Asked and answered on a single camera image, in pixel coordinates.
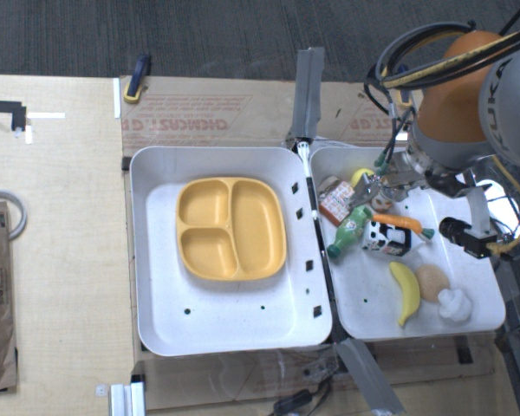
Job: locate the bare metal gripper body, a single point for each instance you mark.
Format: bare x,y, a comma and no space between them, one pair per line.
409,171

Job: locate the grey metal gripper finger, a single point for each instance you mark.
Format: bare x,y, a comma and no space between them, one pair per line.
366,189
392,194

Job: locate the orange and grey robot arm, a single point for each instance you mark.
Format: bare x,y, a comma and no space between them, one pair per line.
455,111

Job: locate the yellow lemon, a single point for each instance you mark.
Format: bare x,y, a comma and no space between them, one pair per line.
360,176

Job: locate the orange carrot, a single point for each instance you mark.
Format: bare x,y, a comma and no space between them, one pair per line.
398,221

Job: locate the green bottle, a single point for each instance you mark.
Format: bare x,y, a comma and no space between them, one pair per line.
349,230

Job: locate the black and white carton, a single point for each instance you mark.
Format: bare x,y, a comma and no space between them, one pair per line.
383,241

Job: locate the white plastic tray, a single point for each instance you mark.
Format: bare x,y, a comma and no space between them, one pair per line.
225,314
368,284

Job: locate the beige round biscuit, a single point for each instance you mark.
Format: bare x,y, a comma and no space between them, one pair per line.
433,281

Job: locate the yellow banana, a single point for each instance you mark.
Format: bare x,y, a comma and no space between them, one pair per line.
411,293

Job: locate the yellow divided plate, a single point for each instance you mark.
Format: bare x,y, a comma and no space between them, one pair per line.
255,228

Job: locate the white lumpy toy food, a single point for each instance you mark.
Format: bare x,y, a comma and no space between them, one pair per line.
455,305

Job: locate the brown cardboard board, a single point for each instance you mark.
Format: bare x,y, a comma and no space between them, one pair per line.
225,115

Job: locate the black cylinder on white bracket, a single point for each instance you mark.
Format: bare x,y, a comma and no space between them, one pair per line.
468,238

